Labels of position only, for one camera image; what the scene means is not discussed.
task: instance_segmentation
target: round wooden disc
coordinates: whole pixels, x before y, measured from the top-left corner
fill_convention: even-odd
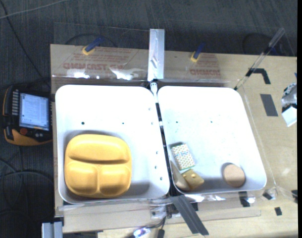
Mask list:
[[[240,187],[246,181],[244,171],[235,164],[228,164],[225,167],[223,177],[225,181],[232,187]]]

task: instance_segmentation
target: yellow plate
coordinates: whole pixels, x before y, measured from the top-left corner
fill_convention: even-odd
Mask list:
[[[130,148],[118,137],[83,134],[67,144],[65,182],[79,196],[119,197],[129,189],[131,173]]]

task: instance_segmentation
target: blue clamp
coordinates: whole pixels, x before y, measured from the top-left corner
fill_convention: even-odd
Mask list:
[[[104,37],[98,37],[93,42],[89,43],[87,46],[85,46],[82,51],[85,55],[90,55],[92,52],[94,52],[95,47],[97,47],[100,43],[103,43],[105,41]]]
[[[196,51],[194,51],[194,52],[192,53],[191,60],[192,60],[193,62],[197,62],[197,60],[198,60],[199,57],[200,57],[200,53],[201,53],[201,51],[202,51],[202,49],[203,49],[204,46],[205,46],[205,43],[202,42],[202,43],[199,45],[199,47],[196,49]]]

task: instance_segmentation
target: wooden table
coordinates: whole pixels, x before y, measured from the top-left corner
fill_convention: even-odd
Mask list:
[[[66,62],[74,46],[51,45],[52,74]],[[137,51],[136,61],[145,59],[148,51]],[[197,71],[190,71],[187,52],[165,52],[168,73],[174,73],[179,79],[201,76],[200,70],[209,67],[210,77],[227,82],[234,87],[257,56],[207,54],[210,64],[204,64]],[[262,74],[250,76],[245,85],[238,89],[244,99],[249,114],[252,130],[262,156],[269,180],[269,189],[274,192],[274,198],[258,195],[251,207],[243,207],[239,198],[225,201],[199,203],[198,215],[212,238],[230,237],[297,237],[298,236],[298,204],[291,194],[297,190],[297,124],[286,126],[281,116],[281,98],[283,90],[296,82],[294,73],[297,72],[297,58],[267,56],[260,65],[267,72],[270,84],[265,84]],[[80,80],[73,78],[52,77],[52,93],[64,84],[80,83],[96,84],[97,80]],[[260,94],[271,95],[278,116],[267,116]],[[98,234],[102,238],[125,238],[134,230],[148,224],[155,224],[159,220],[152,219],[150,208],[140,203],[127,203],[111,206],[91,206],[60,212],[63,200],[57,188],[57,150],[55,130],[55,105],[53,105],[54,130],[54,182],[55,208],[58,216],[64,216],[63,233],[77,233],[103,230]],[[201,237],[191,233],[181,217],[167,219],[164,226],[165,237]],[[157,229],[145,235],[146,238],[156,237]]]

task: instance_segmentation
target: device button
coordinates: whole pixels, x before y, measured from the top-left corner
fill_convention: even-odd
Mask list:
[[[20,129],[20,134],[22,134],[22,135],[27,135],[27,133],[28,133],[27,128],[21,128],[21,129]]]

